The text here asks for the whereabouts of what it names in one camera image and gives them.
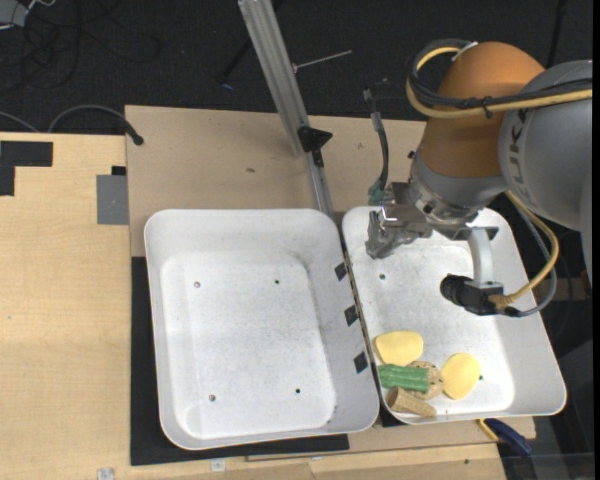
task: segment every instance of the green object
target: green object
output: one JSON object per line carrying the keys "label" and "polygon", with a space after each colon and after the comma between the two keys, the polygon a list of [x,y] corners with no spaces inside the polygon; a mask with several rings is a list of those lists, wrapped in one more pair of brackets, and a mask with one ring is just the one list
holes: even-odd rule
{"label": "green object", "polygon": [[381,180],[378,178],[376,182],[369,187],[367,190],[367,194],[369,194],[369,205],[370,206],[379,206],[382,204],[382,192],[383,190],[380,188]]}
{"label": "green object", "polygon": [[383,388],[410,389],[422,393],[429,391],[429,368],[383,364],[378,366],[378,375]]}

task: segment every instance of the yellow oval object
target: yellow oval object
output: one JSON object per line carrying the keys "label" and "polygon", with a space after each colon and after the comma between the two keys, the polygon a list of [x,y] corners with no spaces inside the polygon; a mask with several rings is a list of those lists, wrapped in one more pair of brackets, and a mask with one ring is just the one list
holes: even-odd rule
{"label": "yellow oval object", "polygon": [[480,362],[468,352],[453,354],[440,369],[445,394],[459,400],[467,396],[480,379]]}
{"label": "yellow oval object", "polygon": [[422,355],[424,340],[415,331],[391,331],[377,336],[375,345],[383,363],[407,366]]}

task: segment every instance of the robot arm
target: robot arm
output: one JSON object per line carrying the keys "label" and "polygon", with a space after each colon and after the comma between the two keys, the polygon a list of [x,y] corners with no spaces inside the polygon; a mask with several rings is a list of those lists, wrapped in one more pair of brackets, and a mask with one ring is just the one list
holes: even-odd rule
{"label": "robot arm", "polygon": [[[455,56],[434,93],[420,82],[418,71],[444,53]],[[414,60],[406,91],[429,120],[408,182],[381,187],[381,208],[370,215],[369,255],[386,257],[433,231],[467,239],[468,223],[506,192],[537,225],[543,223],[535,214],[581,231],[592,278],[591,87],[590,61],[545,70],[504,43],[452,39],[425,47]],[[489,297],[500,309],[514,300]]]}

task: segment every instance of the wooden table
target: wooden table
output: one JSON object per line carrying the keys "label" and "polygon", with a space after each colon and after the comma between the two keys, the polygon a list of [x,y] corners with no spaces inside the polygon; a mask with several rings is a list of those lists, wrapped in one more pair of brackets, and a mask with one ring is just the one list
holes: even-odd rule
{"label": "wooden table", "polygon": [[[127,112],[151,151],[156,137],[168,131],[165,123],[171,115],[155,109],[162,118],[154,119],[155,113],[145,107]],[[187,126],[206,119],[232,130],[239,118],[244,136],[255,133],[250,116],[244,113],[176,113],[189,119]],[[254,114],[253,118],[257,124],[264,117]],[[282,133],[276,115],[267,119],[274,130],[279,125],[276,133]],[[367,171],[379,172],[380,152],[373,133],[358,130],[356,134],[362,120],[315,118],[312,122],[316,127],[318,123],[332,131],[335,126],[336,136],[347,136],[346,141],[332,140],[325,147],[328,175],[338,172],[330,166],[347,158],[352,162],[350,158],[356,157],[351,155],[367,147],[373,148],[367,155]],[[419,140],[417,132],[422,130],[420,124],[398,122],[388,123],[387,128],[390,136],[412,132],[403,149]],[[134,225],[137,229],[141,218],[135,224],[132,218],[131,226],[98,224],[96,204],[96,176],[111,174],[114,165],[128,164],[127,140],[0,133],[0,142],[52,141],[54,145],[52,167],[16,167],[14,195],[0,197],[0,479],[93,480],[98,470],[101,475],[112,472],[116,480],[388,479],[404,477],[407,471],[410,478],[505,478],[496,445],[474,422],[378,425],[350,435],[351,449],[346,453],[321,458],[235,457],[215,464],[224,473],[212,472],[209,460],[130,466],[130,257],[133,239],[137,240]],[[349,151],[338,152],[343,144]],[[134,178],[138,162],[129,165],[131,212],[137,215],[134,208],[142,206],[142,197],[133,186],[144,181]],[[266,171],[266,165],[251,167]],[[366,197],[351,190],[352,183],[367,185],[363,171],[349,166],[344,183],[336,181],[335,174],[329,179],[340,211],[357,201],[364,204]],[[242,163],[236,169],[242,171]],[[216,204],[224,197],[218,193],[216,186]],[[151,194],[146,196],[145,207],[159,206]],[[196,197],[205,195],[197,192]],[[535,436],[532,418],[509,423],[527,437]]]}

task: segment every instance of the black clamp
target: black clamp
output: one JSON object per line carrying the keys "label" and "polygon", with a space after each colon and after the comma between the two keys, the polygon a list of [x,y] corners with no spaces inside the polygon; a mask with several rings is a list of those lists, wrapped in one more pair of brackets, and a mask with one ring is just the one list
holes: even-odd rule
{"label": "black clamp", "polygon": [[298,137],[304,152],[313,155],[313,163],[318,167],[324,167],[320,149],[333,137],[333,133],[316,130],[310,126],[301,126],[298,128]]}

